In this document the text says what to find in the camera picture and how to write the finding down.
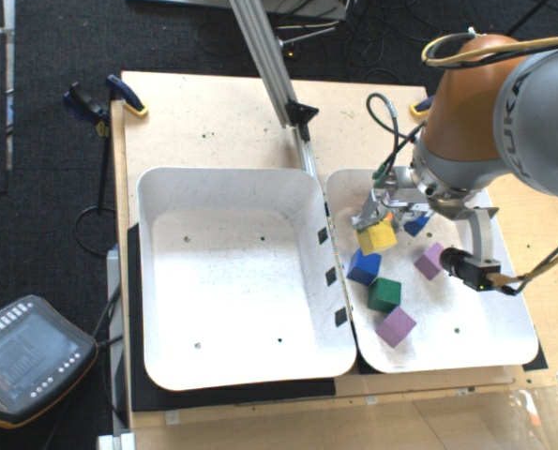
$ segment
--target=cube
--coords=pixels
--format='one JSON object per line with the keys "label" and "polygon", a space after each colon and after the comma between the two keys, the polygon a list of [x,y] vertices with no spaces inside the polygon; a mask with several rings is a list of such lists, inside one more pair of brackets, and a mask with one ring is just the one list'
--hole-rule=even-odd
{"label": "cube", "polygon": [[371,253],[364,255],[362,249],[359,248],[355,251],[350,266],[347,270],[347,278],[357,281],[367,287],[379,275],[379,268],[381,266],[381,255],[378,253]]}
{"label": "cube", "polygon": [[416,321],[401,307],[397,306],[386,316],[375,331],[391,348],[394,348],[408,336],[415,326]]}
{"label": "cube", "polygon": [[409,233],[411,236],[417,236],[422,229],[425,228],[430,217],[421,215],[416,220],[408,221],[403,224],[403,230]]}
{"label": "cube", "polygon": [[401,283],[378,277],[369,288],[368,308],[389,313],[400,304]]}
{"label": "cube", "polygon": [[387,218],[355,235],[364,255],[385,251],[398,243],[391,221]]}
{"label": "cube", "polygon": [[414,262],[415,267],[420,270],[428,280],[433,280],[443,267],[439,263],[439,257],[444,248],[441,244],[436,243],[425,251],[418,260]]}

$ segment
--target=screen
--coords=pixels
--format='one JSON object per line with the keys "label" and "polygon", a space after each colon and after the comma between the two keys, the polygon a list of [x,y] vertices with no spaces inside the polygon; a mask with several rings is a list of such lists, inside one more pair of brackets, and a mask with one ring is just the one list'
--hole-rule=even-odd
{"label": "screen", "polygon": [[12,401],[41,384],[78,344],[36,312],[0,336],[0,390]]}

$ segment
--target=white tray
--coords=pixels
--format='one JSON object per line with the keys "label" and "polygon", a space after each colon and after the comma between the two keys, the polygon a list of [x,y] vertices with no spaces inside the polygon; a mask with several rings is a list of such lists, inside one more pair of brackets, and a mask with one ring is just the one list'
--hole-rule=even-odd
{"label": "white tray", "polygon": [[307,173],[159,167],[140,178],[138,204],[144,364],[157,385],[178,391],[351,368],[356,348],[339,317],[347,303],[324,197]]}
{"label": "white tray", "polygon": [[[335,239],[347,275],[359,245],[351,217],[359,214],[370,187],[372,170],[342,170],[326,181],[326,198]],[[485,190],[469,206],[491,206]],[[494,258],[502,272],[516,275],[496,218],[492,221]],[[375,328],[386,314],[368,309],[368,288],[345,279],[358,348],[373,368],[384,373],[445,368],[521,365],[535,357],[538,340],[522,295],[476,292],[442,271],[427,280],[415,260],[434,243],[472,251],[468,222],[454,223],[434,215],[416,237],[398,232],[398,243],[382,253],[379,277],[401,283],[401,308],[417,323],[391,348]]]}

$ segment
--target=metal rod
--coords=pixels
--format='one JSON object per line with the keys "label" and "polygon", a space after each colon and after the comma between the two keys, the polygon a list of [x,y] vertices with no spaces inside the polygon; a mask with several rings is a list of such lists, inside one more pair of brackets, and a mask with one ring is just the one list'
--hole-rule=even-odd
{"label": "metal rod", "polygon": [[106,194],[106,179],[108,175],[108,161],[110,160],[110,137],[103,138],[103,156],[101,158],[101,170],[99,174],[98,215],[103,210],[103,199]]}
{"label": "metal rod", "polygon": [[[262,5],[262,0],[229,1],[280,124],[283,127],[290,127],[291,120],[286,105],[289,101],[297,102],[297,96],[280,53],[278,39],[272,31],[270,21]],[[302,168],[318,179],[310,143],[302,140],[297,127],[294,128],[294,137]]]}
{"label": "metal rod", "polygon": [[328,32],[333,32],[333,31],[335,31],[334,26],[330,28],[325,28],[325,30],[319,30],[318,32],[314,32],[313,34],[301,35],[299,37],[289,38],[288,40],[280,40],[280,46],[284,47],[289,43],[295,43],[297,41],[305,40],[306,38],[318,37],[322,34],[327,34]]}

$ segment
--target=blue clamp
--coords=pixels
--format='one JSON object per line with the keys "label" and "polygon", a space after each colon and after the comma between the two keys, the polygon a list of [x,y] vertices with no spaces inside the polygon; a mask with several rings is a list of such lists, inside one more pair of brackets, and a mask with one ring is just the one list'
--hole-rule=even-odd
{"label": "blue clamp", "polygon": [[110,114],[82,90],[78,82],[64,94],[64,106],[79,120],[93,124],[100,137],[110,136]]}
{"label": "blue clamp", "polygon": [[139,97],[135,95],[135,92],[118,77],[109,75],[106,79],[106,86],[112,90],[116,97],[121,97],[125,100],[125,108],[128,111],[140,118],[147,114],[149,110],[147,105],[144,105]]}
{"label": "blue clamp", "polygon": [[430,97],[422,100],[420,103],[410,105],[410,113],[416,118],[426,116],[429,113],[430,106],[432,105],[432,100],[434,97],[435,95],[431,95]]}

